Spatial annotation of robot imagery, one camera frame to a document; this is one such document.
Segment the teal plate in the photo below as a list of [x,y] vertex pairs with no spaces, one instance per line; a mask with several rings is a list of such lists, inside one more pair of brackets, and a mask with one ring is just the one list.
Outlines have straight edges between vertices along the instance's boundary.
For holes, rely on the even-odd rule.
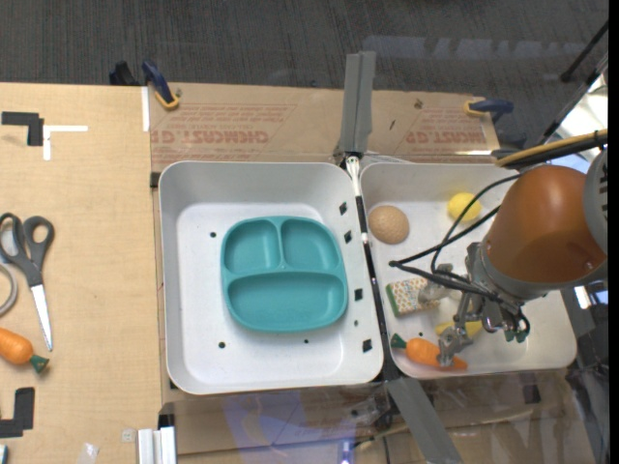
[[260,332],[323,328],[338,321],[348,304],[338,243],[310,218],[235,224],[223,238],[221,278],[232,317]]

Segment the dark floor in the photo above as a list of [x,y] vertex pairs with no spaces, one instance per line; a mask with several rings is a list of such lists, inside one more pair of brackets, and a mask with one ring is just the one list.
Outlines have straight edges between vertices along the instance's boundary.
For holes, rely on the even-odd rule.
[[608,50],[559,75],[609,0],[0,0],[0,81],[106,84],[126,60],[169,81],[342,88],[347,53],[378,53],[374,89],[515,104],[497,129],[537,142]]

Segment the orange carrot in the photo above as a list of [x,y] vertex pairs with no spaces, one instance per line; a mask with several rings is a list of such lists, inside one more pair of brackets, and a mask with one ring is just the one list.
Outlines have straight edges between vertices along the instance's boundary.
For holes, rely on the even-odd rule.
[[415,337],[406,342],[401,336],[394,333],[394,336],[391,338],[391,346],[405,349],[406,357],[414,363],[428,364],[444,369],[466,369],[468,366],[466,361],[457,356],[454,356],[454,362],[451,366],[441,366],[438,361],[438,355],[441,352],[440,348],[424,338]]
[[3,328],[0,328],[0,356],[13,364],[30,362],[37,373],[41,373],[49,363],[49,359],[35,354],[30,340]]

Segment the yellow cable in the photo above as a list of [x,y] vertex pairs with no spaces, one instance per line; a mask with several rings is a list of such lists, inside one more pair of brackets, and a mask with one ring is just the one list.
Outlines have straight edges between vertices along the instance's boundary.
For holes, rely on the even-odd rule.
[[553,141],[551,143],[547,143],[541,146],[534,146],[533,148],[529,148],[528,150],[519,151],[512,155],[508,155],[507,157],[504,157],[502,159],[498,159],[494,164],[497,166],[509,165],[509,164],[514,163],[515,161],[522,161],[533,155],[538,155],[539,153],[550,152],[558,148],[570,146],[572,144],[576,144],[582,141],[588,141],[590,139],[595,139],[598,136],[607,135],[607,134],[608,134],[608,129],[600,129],[600,130],[595,130],[593,132],[589,132],[588,134],[568,137],[566,139],[561,139],[560,141]]

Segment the white plastic tray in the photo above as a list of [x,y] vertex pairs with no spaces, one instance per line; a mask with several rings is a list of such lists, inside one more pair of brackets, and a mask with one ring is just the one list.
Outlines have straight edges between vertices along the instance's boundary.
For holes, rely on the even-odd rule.
[[[167,370],[179,389],[214,394],[352,385],[379,374],[380,332],[344,171],[328,163],[181,161],[161,175],[160,204]],[[231,317],[221,287],[221,241],[235,223],[268,216],[312,218],[336,237],[348,288],[347,309],[336,323],[306,333],[262,333]]]
[[[477,193],[491,182],[509,175],[511,173],[505,169],[479,164],[375,163],[364,169],[361,188],[366,212],[369,214],[376,206],[390,204],[403,210],[410,223],[408,238],[398,245],[383,244],[373,238],[371,232],[369,234],[390,338],[394,333],[406,340],[421,334],[423,338],[437,343],[434,327],[452,320],[457,301],[444,299],[436,309],[396,317],[386,297],[385,286],[415,275],[390,267],[388,263],[440,243],[453,224],[447,213],[447,202],[455,193]],[[482,197],[482,215],[501,203],[509,184],[498,186]],[[456,232],[466,226],[468,223],[461,224]],[[445,247],[439,255],[438,264],[452,263],[455,273],[465,274],[467,246],[479,242],[488,229],[489,222]],[[431,258],[432,255],[409,265],[429,271]],[[570,364],[575,358],[576,341],[560,293],[552,292],[544,298],[533,300],[522,311],[531,323],[531,332],[526,340],[518,344],[515,340],[507,342],[501,332],[479,332],[474,337],[474,343],[458,353],[468,362],[468,369],[464,372],[411,362],[400,349],[393,349],[394,360],[403,373],[419,379],[552,369]]]

